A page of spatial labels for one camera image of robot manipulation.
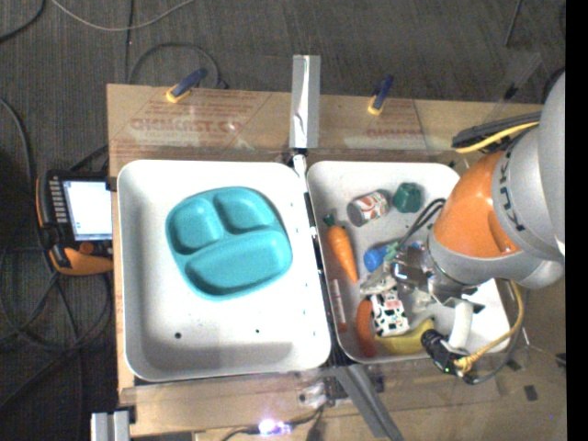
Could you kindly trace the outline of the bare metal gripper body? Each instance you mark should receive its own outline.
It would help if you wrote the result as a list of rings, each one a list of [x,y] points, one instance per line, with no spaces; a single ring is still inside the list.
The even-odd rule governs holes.
[[[460,298],[460,284],[441,270],[425,247],[400,250],[392,260],[390,271],[397,282],[427,293],[440,304]]]

